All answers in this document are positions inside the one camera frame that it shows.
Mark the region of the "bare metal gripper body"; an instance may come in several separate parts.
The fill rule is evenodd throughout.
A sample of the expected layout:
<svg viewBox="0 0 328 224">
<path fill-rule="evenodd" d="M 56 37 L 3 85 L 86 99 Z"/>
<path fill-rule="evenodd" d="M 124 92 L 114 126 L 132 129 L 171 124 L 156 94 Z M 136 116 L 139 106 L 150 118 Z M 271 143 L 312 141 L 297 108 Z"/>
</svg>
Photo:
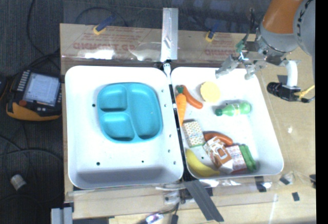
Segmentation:
<svg viewBox="0 0 328 224">
<path fill-rule="evenodd" d="M 279 66 L 286 56 L 285 52 L 281 52 L 262 41 L 246 42 L 241 52 L 244 63 L 255 66 L 266 66 L 267 64 Z"/>
</svg>

